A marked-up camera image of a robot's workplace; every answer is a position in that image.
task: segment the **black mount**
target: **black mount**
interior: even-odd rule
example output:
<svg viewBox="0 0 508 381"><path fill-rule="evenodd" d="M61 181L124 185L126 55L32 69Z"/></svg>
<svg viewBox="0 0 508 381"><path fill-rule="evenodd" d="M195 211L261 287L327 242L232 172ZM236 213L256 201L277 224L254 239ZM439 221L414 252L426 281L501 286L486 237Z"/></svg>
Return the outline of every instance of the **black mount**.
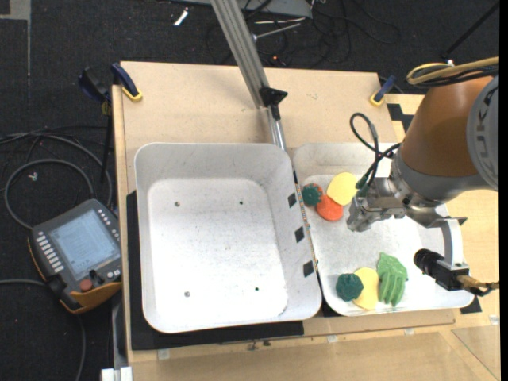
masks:
<svg viewBox="0 0 508 381"><path fill-rule="evenodd" d="M280 120L279 103L287 96L287 92L274 89L273 87L261 87L261 98L266 107L270 107L271 115L278 121Z"/></svg>

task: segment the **dark green ball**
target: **dark green ball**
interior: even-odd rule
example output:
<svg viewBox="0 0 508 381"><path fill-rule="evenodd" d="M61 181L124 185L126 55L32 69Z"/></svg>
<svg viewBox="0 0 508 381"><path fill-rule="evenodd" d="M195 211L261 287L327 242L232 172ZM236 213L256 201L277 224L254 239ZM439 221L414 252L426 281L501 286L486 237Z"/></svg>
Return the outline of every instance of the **dark green ball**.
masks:
<svg viewBox="0 0 508 381"><path fill-rule="evenodd" d="M316 206L321 201L323 190L316 183L309 183L302 189L302 198L306 206Z"/></svg>
<svg viewBox="0 0 508 381"><path fill-rule="evenodd" d="M364 285L362 284L362 280L356 274L340 275L335 285L337 295L346 302L358 298L363 289Z"/></svg>

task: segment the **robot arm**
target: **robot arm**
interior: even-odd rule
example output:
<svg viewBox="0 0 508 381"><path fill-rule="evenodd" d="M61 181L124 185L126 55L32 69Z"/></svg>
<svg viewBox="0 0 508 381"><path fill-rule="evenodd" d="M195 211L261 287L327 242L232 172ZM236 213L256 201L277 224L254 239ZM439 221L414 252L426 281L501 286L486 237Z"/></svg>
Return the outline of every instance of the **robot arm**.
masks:
<svg viewBox="0 0 508 381"><path fill-rule="evenodd" d="M387 178L375 178L352 200L348 227L364 231L380 220L405 216L439 227L444 256L420 250L416 265L449 291L468 274L460 225L444 204L465 191L498 191L499 76L432 87L425 95Z"/></svg>

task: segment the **cable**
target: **cable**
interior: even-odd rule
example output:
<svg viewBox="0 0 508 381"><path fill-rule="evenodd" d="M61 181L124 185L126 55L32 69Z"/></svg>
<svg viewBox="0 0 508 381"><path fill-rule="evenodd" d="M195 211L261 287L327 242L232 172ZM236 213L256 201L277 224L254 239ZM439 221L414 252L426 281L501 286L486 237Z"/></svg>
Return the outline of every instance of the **cable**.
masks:
<svg viewBox="0 0 508 381"><path fill-rule="evenodd" d="M499 57L453 66L450 63L426 63L411 70L406 77L409 84L426 86L463 82L499 72Z"/></svg>
<svg viewBox="0 0 508 381"><path fill-rule="evenodd" d="M458 275L456 279L462 284L466 291L476 296L485 296L490 294L493 290L499 289L499 281L497 283L484 283L469 275Z"/></svg>
<svg viewBox="0 0 508 381"><path fill-rule="evenodd" d="M359 8L360 11L371 20L393 29L396 35L389 39L381 39L369 33L358 21L354 21L350 17L350 13L345 4L347 1L352 2L356 8ZM319 38L312 46L306 44L301 48L296 48L287 52L289 58L286 58L285 62L289 65L298 65L299 67L305 66L309 69L316 68L324 62L330 64L345 62L352 53L351 26L355 26L365 35L380 43L395 44L399 42L401 39L400 29L387 21L374 17L364 8L364 2L365 0L334 0L333 2L328 0L327 6L329 6L329 8L324 10L322 8L323 4L319 0L309 0L308 3L312 7L312 26L317 30ZM302 58L298 52L304 52L307 58L309 57L309 51L311 49L313 49L315 55L318 56L317 61L309 63L306 60L298 60ZM336 55L334 52L338 49L341 50L341 54L339 58L335 59L333 55Z"/></svg>
<svg viewBox="0 0 508 381"><path fill-rule="evenodd" d="M25 165L22 165L7 180L6 187L4 188L4 200L5 200L5 203L6 203L7 212L9 212L10 216L18 224L22 225L23 227L25 227L28 230L31 230L32 226L30 226L27 223L25 223L24 221L22 221L14 213L14 211L10 207L10 204L9 204L9 188L10 188L10 185L13 182L13 180L17 177L17 175L20 172L24 171L28 167L32 167L33 165L40 165L40 164L61 164L61 165L65 165L66 167L74 169L76 172L78 172L83 177L83 179L87 183L88 189L90 190L90 198L94 198L95 197L94 187L93 187L90 179L88 178L88 176L81 169L76 167L74 164L71 164L70 162L67 162L67 161L64 161L64 160L37 160L37 161L29 162L29 163L27 163Z"/></svg>
<svg viewBox="0 0 508 381"><path fill-rule="evenodd" d="M93 161L95 161L95 163L99 167L102 167L102 161L93 152L91 152L90 150L88 150L87 148L83 147L80 144L76 144L75 142L73 142L71 140L68 140L67 138L56 136L56 135L52 134L53 130L36 130L36 132L30 132L30 133L10 134L10 135L6 136L7 137L6 138L7 141L5 141L5 140L2 141L2 139L0 139L0 145L1 144L6 144L7 142L11 143L11 142L14 142L16 140L28 139L30 137L44 137L44 138L47 138L49 140L57 140L57 141L63 142L65 144L68 144L68 145L78 149L81 152L84 152ZM2 169L2 173L0 174L0 179L3 178L3 174L5 172L5 168L6 168L6 164L4 164L4 168ZM112 203L113 203L113 195L114 195L113 181L111 179L110 173L108 171L105 171L105 173L106 173L106 180L107 180L108 191L109 191L106 205L110 208L112 206Z"/></svg>
<svg viewBox="0 0 508 381"><path fill-rule="evenodd" d="M372 140L374 141L374 146L370 145L356 130L356 127L354 125L355 118L361 117L368 125L369 131L371 132ZM353 134L355 135L360 142L365 145L367 148L372 150L374 152L374 162L372 162L371 166L367 169L367 171L364 173L362 178L356 183L356 189L359 189L362 192L365 192L368 190L368 188L372 185L374 182L375 175L378 170L379 162L384 158L393 158L394 156L394 150L400 147L401 143L394 144L390 146L385 151L381 152L379 150L379 137L378 133L375 130L375 126L372 124L372 122L369 120L365 114L362 113L354 113L349 118L349 125L351 127L351 130Z"/></svg>
<svg viewBox="0 0 508 381"><path fill-rule="evenodd" d="M17 285L17 284L26 284L26 285L37 285L38 287L44 287L49 289L49 287L41 282L35 281L33 279L0 279L0 285ZM81 373L83 372L83 365L85 364L85 357L87 355L87 332L85 331L85 326L83 324L83 320L79 315L76 315L76 318L79 323L79 328L81 329L81 358L79 359L79 367L78 372L75 377L75 381L79 381L81 378Z"/></svg>
<svg viewBox="0 0 508 381"><path fill-rule="evenodd" d="M4 137L0 137L0 144L7 144L8 140L18 140L19 135L28 136L30 134L37 133L54 133L55 131L63 130L63 129L105 129L101 125L61 125L60 127L54 127L53 129L37 129L33 131L29 131L27 133L15 133L15 134L7 134Z"/></svg>

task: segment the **green rubber glove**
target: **green rubber glove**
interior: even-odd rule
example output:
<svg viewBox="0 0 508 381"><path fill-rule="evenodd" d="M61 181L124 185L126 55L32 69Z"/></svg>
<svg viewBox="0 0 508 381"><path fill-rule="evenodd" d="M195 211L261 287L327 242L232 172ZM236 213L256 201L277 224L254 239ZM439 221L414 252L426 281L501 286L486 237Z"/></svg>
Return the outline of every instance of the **green rubber glove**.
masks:
<svg viewBox="0 0 508 381"><path fill-rule="evenodd" d="M381 252L377 271L379 275L379 300L397 306L406 288L406 267L397 258Z"/></svg>

